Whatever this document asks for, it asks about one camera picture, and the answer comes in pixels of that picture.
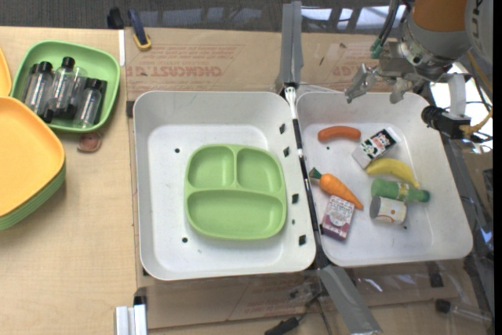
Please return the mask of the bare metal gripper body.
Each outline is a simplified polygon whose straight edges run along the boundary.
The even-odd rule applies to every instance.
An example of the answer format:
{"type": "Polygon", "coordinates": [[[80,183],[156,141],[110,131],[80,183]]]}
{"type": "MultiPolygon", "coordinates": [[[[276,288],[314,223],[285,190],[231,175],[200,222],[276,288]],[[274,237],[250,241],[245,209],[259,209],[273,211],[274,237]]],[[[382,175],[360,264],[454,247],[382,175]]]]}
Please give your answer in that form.
{"type": "Polygon", "coordinates": [[[415,40],[375,45],[378,74],[385,79],[437,82],[451,68],[451,59],[438,56],[415,40]]]}

